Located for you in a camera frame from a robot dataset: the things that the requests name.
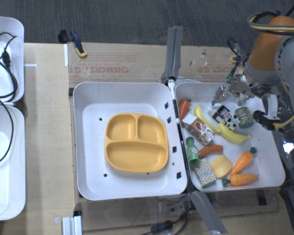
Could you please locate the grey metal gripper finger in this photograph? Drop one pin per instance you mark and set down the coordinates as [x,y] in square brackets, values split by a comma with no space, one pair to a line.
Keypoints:
[243,99]
[220,95]

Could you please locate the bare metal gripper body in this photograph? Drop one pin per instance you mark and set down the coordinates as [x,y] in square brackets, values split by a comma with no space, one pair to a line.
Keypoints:
[241,84]

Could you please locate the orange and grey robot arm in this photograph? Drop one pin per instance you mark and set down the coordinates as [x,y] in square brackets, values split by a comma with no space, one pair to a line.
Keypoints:
[264,55]

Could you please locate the green can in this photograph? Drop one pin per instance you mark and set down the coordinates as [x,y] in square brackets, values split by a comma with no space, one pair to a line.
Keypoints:
[245,117]

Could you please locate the black and white cow carton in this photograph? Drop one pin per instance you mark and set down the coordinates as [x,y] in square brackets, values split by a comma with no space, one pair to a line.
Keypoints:
[226,117]

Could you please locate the yellow banana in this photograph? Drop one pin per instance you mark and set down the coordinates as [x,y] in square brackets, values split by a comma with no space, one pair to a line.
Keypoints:
[232,135]
[203,119]

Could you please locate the dark orange carrot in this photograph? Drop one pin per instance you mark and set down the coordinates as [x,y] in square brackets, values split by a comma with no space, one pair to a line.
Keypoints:
[183,109]

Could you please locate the brown and white carton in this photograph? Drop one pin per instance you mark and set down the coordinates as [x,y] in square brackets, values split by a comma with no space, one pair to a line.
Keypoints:
[198,128]

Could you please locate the orange sausage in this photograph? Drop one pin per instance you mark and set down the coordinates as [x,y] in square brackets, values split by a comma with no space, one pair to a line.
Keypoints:
[210,150]

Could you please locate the white plastic tray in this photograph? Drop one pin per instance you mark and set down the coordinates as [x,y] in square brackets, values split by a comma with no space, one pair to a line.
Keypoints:
[262,153]
[93,136]

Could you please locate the green bottle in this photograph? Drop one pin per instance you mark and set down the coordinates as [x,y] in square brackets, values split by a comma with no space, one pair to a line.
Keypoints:
[192,154]

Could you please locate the yellow biscuit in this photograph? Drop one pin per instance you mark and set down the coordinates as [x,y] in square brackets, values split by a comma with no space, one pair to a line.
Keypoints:
[221,166]

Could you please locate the white and yellow patterned carton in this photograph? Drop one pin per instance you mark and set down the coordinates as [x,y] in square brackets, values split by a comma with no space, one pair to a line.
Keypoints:
[204,173]

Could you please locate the brown cardboard board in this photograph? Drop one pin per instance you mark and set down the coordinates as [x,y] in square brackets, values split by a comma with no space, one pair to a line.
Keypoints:
[127,65]

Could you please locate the yellow divided plate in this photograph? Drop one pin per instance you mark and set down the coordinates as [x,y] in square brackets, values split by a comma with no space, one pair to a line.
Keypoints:
[137,153]

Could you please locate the black cylinder on white bracket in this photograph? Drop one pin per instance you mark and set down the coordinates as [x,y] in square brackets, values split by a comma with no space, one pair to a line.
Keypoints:
[268,121]

